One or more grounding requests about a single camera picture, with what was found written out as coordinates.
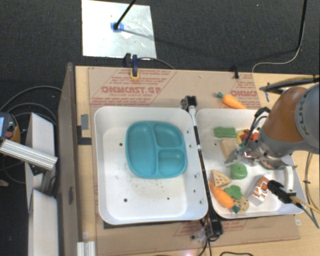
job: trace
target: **carrot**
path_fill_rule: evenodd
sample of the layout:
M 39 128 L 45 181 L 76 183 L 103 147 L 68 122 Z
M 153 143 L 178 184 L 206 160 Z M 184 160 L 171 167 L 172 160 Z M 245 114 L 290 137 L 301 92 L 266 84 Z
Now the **carrot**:
M 221 92 L 217 94 L 218 98 L 222 98 L 222 102 L 234 109 L 246 110 L 247 108 L 235 97 L 230 94 L 223 95 Z
M 224 192 L 220 187 L 212 190 L 215 199 L 225 208 L 232 208 L 234 206 L 234 200 Z

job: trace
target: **metal plate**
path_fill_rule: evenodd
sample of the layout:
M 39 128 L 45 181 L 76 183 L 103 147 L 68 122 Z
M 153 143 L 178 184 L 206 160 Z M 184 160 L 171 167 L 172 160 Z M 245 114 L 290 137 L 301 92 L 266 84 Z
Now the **metal plate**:
M 116 23 L 129 5 L 82 0 L 82 54 L 84 56 L 123 58 L 126 53 L 157 58 L 150 7 L 133 5 L 120 25 Z

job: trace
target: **black floor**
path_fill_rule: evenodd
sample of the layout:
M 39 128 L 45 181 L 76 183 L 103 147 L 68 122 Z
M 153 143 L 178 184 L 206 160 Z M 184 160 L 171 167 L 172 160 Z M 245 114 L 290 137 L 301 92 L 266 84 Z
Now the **black floor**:
M 129 0 L 118 0 L 129 3 Z M 176 69 L 228 71 L 237 65 L 251 72 L 260 62 L 287 62 L 297 51 L 302 0 L 139 0 L 149 5 L 157 57 Z M 0 1 L 0 108 L 14 95 L 35 86 L 61 88 L 66 64 L 120 67 L 121 59 L 82 56 L 80 0 Z M 307 2 L 302 49 L 284 65 L 259 65 L 258 73 L 319 74 L 320 2 Z M 167 68 L 143 62 L 144 68 Z M 40 89 L 19 96 L 20 103 L 39 103 L 56 112 L 59 92 Z M 12 111 L 48 114 L 37 107 Z M 28 116 L 20 116 L 22 129 Z M 14 161 L 5 160 L 9 166 Z M 28 215 L 25 189 L 10 181 L 0 167 L 0 256 L 26 255 Z M 23 169 L 9 170 L 23 180 Z

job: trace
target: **blue plate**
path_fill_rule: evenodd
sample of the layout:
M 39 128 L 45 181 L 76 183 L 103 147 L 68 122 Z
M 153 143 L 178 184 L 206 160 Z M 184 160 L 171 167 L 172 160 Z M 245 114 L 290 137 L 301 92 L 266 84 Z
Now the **blue plate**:
M 142 178 L 172 178 L 187 167 L 184 138 L 170 123 L 133 123 L 126 132 L 125 151 L 131 171 Z

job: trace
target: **silver metal bar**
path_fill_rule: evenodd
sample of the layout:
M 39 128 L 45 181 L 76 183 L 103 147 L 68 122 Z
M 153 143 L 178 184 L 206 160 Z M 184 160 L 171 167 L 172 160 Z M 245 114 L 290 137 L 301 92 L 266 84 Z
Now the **silver metal bar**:
M 0 138 L 0 153 L 49 171 L 53 170 L 58 160 L 54 155 L 35 150 L 3 137 Z

